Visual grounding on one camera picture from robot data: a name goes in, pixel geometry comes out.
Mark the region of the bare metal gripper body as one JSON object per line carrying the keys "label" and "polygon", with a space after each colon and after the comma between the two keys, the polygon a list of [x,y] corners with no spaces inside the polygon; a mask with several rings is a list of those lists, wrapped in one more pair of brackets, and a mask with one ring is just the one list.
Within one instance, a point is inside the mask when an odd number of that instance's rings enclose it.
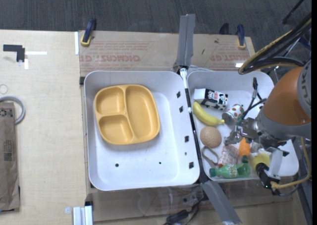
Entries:
{"label": "bare metal gripper body", "polygon": [[263,134],[262,123],[257,118],[247,118],[242,121],[242,128],[240,133],[248,140],[260,143],[260,137]]}

